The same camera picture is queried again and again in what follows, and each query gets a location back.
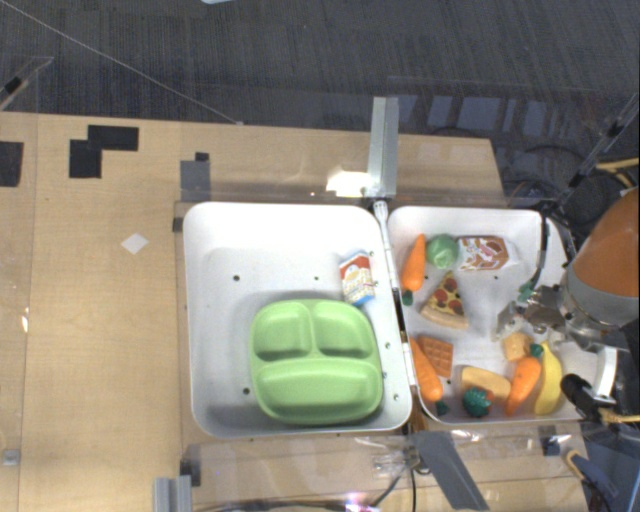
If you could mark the green broccoli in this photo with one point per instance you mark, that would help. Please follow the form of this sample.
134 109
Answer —
475 402

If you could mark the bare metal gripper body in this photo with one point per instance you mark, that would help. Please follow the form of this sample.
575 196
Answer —
547 306

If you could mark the white plastic tray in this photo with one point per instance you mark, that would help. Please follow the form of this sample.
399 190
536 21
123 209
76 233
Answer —
225 350
500 220

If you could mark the tan bread cube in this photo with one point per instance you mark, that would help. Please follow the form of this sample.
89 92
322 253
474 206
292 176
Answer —
516 346

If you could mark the pizza slice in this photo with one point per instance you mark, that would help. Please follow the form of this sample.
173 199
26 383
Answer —
445 302

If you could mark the black cylinder on white bracket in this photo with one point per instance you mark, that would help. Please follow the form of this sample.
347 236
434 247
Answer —
580 392

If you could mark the yellow bread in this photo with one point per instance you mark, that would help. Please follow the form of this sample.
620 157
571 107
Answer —
487 382

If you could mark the orange waffle biscuit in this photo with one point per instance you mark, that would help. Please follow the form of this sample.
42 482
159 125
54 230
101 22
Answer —
440 356

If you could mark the yellow banana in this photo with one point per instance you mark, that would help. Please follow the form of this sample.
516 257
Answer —
550 385

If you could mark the red white blue carton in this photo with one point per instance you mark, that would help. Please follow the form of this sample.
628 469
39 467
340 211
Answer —
357 280

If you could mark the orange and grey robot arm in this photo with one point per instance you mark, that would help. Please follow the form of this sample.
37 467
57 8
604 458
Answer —
612 255

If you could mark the brown and white carton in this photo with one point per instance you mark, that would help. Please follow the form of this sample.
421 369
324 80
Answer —
482 253

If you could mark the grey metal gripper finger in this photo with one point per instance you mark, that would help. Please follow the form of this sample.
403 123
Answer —
506 320
541 328

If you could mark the orange carrot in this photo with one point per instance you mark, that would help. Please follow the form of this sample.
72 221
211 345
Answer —
522 382
414 267
427 377

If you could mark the green divided plate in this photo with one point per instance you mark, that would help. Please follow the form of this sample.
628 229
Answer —
320 385

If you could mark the green cabbage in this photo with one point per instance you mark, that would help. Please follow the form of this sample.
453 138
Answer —
442 251

